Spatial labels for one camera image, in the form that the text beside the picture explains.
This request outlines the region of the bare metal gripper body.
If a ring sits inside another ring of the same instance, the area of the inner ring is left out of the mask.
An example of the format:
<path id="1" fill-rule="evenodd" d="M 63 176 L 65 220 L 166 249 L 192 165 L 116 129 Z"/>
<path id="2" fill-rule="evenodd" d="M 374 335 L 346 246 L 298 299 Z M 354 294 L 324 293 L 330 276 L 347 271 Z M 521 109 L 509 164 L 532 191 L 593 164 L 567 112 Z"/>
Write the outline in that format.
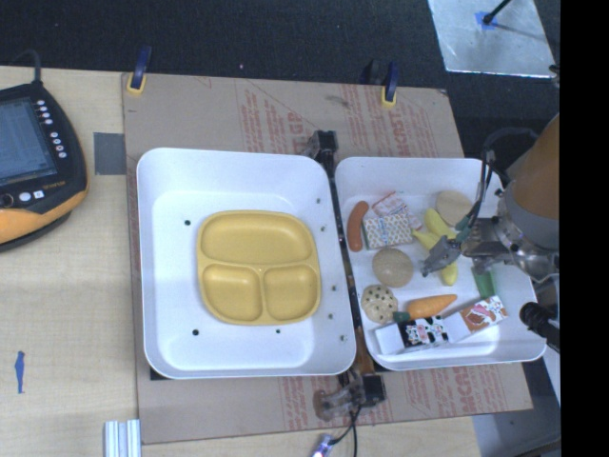
<path id="1" fill-rule="evenodd" d="M 462 254 L 499 255 L 497 264 L 519 268 L 536 282 L 560 274 L 559 223 L 533 216 L 517 224 L 509 215 L 479 218 L 462 242 Z"/>

